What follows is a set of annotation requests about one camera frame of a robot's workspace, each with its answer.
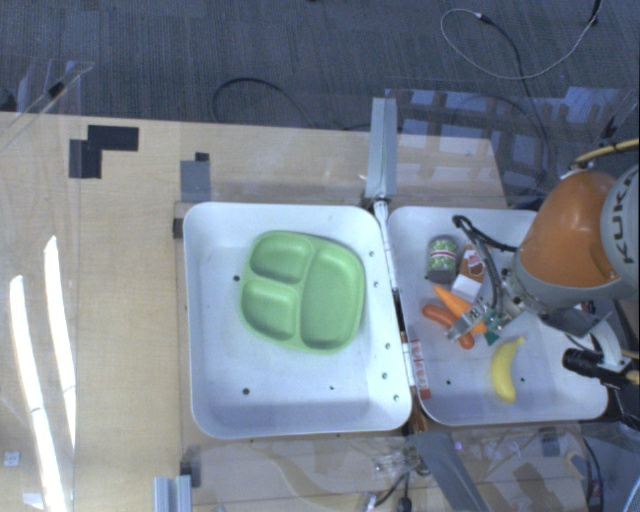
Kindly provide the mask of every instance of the sausage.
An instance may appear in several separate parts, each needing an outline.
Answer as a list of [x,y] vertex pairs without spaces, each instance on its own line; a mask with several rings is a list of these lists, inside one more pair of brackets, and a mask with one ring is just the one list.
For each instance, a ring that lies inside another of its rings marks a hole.
[[[423,307],[422,314],[429,320],[438,322],[447,329],[451,329],[451,327],[454,323],[456,323],[457,320],[457,318],[451,311],[438,306],[434,306],[433,304],[427,304],[425,307]],[[473,345],[475,345],[475,340],[473,339],[473,335],[470,332],[467,332],[458,338],[458,343],[460,343],[460,346],[465,350],[469,350],[470,348],[473,348]]]

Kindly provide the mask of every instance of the carrot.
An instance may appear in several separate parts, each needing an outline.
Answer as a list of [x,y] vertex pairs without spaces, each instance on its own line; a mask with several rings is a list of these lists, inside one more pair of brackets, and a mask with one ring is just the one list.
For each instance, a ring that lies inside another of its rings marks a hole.
[[[436,295],[440,297],[440,300],[444,302],[444,305],[447,306],[447,309],[451,311],[456,318],[460,318],[465,311],[471,309],[469,302],[445,290],[442,286],[434,285],[433,291],[436,292]],[[484,325],[484,322],[480,322],[471,329],[471,332],[474,334],[486,334],[487,326]]]
[[[422,314],[429,320],[433,320],[434,322],[444,325],[447,329],[450,329],[457,320],[451,311],[447,311],[444,308],[434,306],[432,304],[427,304],[423,307]],[[458,343],[460,343],[460,346],[465,350],[469,350],[470,348],[473,348],[475,340],[471,333],[467,332],[458,338]]]

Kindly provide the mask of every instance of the white cable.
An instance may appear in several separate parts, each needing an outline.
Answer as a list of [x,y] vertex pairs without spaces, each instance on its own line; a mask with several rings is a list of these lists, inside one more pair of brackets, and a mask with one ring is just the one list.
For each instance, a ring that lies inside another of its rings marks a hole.
[[556,66],[558,66],[559,64],[562,64],[565,60],[567,60],[569,57],[571,57],[571,55],[573,54],[573,52],[576,51],[576,49],[578,48],[578,46],[580,45],[580,43],[582,42],[582,39],[584,38],[584,36],[586,35],[587,31],[591,28],[591,26],[596,22],[596,19],[598,17],[598,14],[600,13],[600,9],[602,9],[602,4],[600,4],[600,6],[598,7],[598,10],[595,12],[595,14],[591,17],[591,19],[589,20],[589,23],[587,23],[587,26],[584,28],[584,30],[582,31],[582,33],[580,34],[580,36],[578,37],[578,40],[575,42],[575,44],[573,45],[573,47],[571,48],[571,50],[569,50],[569,53],[567,53],[564,57],[560,58],[559,60],[555,61],[553,64],[551,64],[550,66],[547,66],[546,68],[544,68],[542,71],[538,71],[537,73],[533,73],[531,75],[523,75],[523,76],[509,76],[509,75],[499,75],[497,73],[494,73],[493,71],[490,71],[486,68],[483,68],[482,66],[476,64],[470,57],[467,57],[464,53],[462,53],[462,50],[460,50],[460,48],[458,48],[455,44],[453,44],[453,42],[451,42],[451,40],[447,37],[447,34],[444,31],[444,20],[447,16],[449,16],[450,14],[453,14],[454,12],[466,12],[467,14],[471,14],[473,15],[475,18],[480,19],[482,16],[482,13],[479,12],[475,12],[472,11],[470,9],[449,9],[447,12],[445,12],[442,17],[440,18],[440,32],[442,33],[442,37],[444,37],[444,40],[447,42],[447,44],[451,47],[451,49],[456,52],[458,55],[460,55],[460,57],[462,57],[464,60],[466,60],[469,64],[471,64],[474,68],[479,69],[480,71],[482,71],[483,73],[486,73],[487,75],[490,75],[494,78],[499,78],[500,80],[528,80],[530,78],[537,78],[541,75],[544,75],[545,73],[547,73],[548,71],[551,71],[553,68],[555,68]]

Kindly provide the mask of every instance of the banana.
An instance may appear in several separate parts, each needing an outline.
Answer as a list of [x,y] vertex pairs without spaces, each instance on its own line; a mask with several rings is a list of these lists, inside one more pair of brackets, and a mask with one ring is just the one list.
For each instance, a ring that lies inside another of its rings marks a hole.
[[522,336],[517,340],[503,343],[491,357],[491,382],[498,396],[509,403],[516,401],[516,389],[511,379],[511,361],[513,361],[518,345],[523,343]]

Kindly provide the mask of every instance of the green divided tray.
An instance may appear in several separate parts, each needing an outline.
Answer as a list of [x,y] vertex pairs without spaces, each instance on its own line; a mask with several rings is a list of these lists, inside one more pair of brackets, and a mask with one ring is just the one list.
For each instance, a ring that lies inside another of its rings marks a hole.
[[269,231],[244,264],[240,318],[256,336],[293,349],[331,353],[356,335],[365,277],[346,247],[316,236]]

